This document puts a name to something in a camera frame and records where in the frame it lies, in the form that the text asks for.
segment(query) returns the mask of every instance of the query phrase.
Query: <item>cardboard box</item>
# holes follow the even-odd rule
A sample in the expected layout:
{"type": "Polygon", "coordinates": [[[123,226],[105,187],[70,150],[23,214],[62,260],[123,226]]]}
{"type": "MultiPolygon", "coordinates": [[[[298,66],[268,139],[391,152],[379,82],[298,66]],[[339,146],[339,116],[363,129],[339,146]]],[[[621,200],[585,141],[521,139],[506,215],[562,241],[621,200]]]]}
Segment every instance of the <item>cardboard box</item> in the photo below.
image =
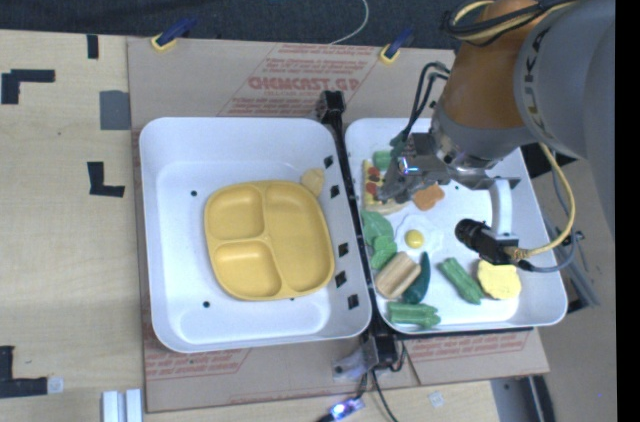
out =
{"type": "MultiPolygon", "coordinates": [[[[408,117],[423,67],[432,61],[451,66],[453,52],[404,49],[386,65],[377,47],[179,39],[158,52],[143,38],[129,38],[127,46],[147,411],[353,393],[358,381],[336,377],[333,363],[354,352],[359,338],[196,354],[160,344],[150,320],[140,131],[164,116],[313,118],[324,90],[344,93],[345,125],[360,118],[408,117]]],[[[436,84],[434,100],[441,90],[436,84]]],[[[408,364],[382,374],[383,388],[548,371],[535,329],[412,339],[405,345],[408,364]]]]}

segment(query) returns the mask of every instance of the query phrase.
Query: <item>blue and yellow clamp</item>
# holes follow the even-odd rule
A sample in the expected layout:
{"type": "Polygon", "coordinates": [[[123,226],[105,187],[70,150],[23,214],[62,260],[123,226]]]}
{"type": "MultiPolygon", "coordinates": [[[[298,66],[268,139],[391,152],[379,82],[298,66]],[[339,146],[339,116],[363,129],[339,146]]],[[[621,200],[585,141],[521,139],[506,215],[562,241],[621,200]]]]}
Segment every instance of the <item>blue and yellow clamp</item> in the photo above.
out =
{"type": "Polygon", "coordinates": [[[413,28],[408,27],[402,31],[398,37],[380,51],[380,60],[385,65],[390,65],[400,54],[400,47],[410,44],[413,41],[413,28]]]}
{"type": "Polygon", "coordinates": [[[169,50],[176,44],[176,38],[187,36],[197,22],[195,18],[181,18],[164,33],[151,38],[151,45],[158,52],[169,50]]]}

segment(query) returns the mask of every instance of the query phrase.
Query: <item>yellow divided plate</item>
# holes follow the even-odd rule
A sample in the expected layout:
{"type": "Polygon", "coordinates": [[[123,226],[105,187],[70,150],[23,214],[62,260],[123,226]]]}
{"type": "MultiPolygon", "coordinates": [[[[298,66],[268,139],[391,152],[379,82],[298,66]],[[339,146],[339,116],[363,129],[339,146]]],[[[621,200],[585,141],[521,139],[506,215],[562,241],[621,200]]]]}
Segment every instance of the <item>yellow divided plate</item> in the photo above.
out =
{"type": "Polygon", "coordinates": [[[247,182],[222,188],[204,212],[209,259],[222,288],[245,300],[310,294],[335,262],[322,208],[296,182],[247,182]]]}

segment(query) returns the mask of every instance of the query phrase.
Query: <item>gray floor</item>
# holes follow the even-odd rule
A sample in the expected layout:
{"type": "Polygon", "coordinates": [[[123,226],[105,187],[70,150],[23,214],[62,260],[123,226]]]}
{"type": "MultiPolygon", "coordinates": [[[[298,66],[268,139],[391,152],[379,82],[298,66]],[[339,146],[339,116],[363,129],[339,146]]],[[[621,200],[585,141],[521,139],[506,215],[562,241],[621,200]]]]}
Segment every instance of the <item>gray floor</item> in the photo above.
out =
{"type": "MultiPolygon", "coordinates": [[[[600,304],[568,313],[559,324],[541,329],[551,368],[545,380],[557,422],[615,421],[618,420],[615,243],[605,223],[588,163],[576,161],[562,169],[576,199],[575,228],[585,237],[581,241],[584,254],[578,254],[575,260],[583,266],[600,304]]],[[[556,201],[551,174],[534,179],[533,184],[540,206],[562,226],[566,220],[556,201]]],[[[568,291],[571,298],[571,286],[568,291]]]]}

